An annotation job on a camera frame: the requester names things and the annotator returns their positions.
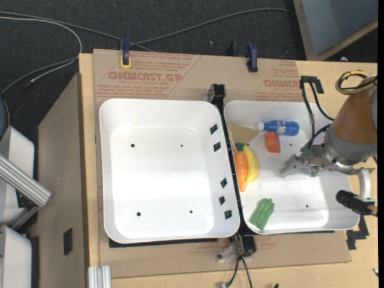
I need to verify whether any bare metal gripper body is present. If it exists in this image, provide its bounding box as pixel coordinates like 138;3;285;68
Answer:
301;145;361;177

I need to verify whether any orange red block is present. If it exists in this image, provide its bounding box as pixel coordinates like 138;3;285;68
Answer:
265;131;281;154

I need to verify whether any white plastic tray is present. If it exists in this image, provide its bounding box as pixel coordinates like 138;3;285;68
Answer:
98;98;241;245
223;100;361;235

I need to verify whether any yellow banana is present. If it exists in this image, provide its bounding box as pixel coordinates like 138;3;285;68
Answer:
241;145;260;191

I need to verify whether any blue bottle white cap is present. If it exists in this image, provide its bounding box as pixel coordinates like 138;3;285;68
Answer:
255;119;300;137

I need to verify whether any orange carrot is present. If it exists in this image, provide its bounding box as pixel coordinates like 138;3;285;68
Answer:
233;150;250;193

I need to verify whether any green asparagus bundle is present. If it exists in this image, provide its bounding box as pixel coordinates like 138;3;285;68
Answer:
250;197;275;230

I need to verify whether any tan pizza slice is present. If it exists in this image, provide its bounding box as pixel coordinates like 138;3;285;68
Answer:
227;122;260;149

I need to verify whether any brown cardboard board red print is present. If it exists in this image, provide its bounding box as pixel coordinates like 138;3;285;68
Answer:
92;49;352;279

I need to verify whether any black cylinder on white bracket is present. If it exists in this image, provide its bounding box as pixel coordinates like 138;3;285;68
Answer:
335;167;376;217

